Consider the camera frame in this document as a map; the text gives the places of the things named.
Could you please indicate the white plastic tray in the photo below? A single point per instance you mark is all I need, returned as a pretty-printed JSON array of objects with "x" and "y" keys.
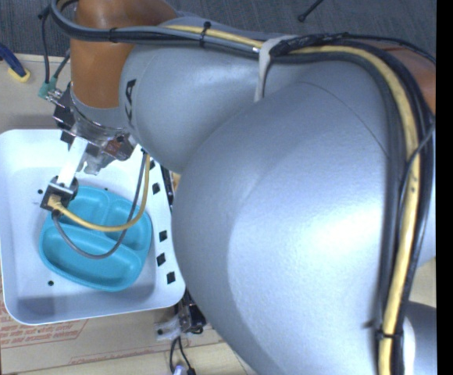
[{"x": 19, "y": 225}]

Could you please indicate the blue divided plate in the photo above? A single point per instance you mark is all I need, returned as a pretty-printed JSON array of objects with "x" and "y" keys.
[{"x": 93, "y": 264}]

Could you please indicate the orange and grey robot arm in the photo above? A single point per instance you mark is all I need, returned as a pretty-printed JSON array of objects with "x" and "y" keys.
[{"x": 289, "y": 209}]

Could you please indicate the black cylinder on white bracket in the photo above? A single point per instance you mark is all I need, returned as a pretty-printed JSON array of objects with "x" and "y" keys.
[{"x": 59, "y": 194}]

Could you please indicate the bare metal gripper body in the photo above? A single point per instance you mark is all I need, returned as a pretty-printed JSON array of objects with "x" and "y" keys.
[{"x": 107, "y": 147}]

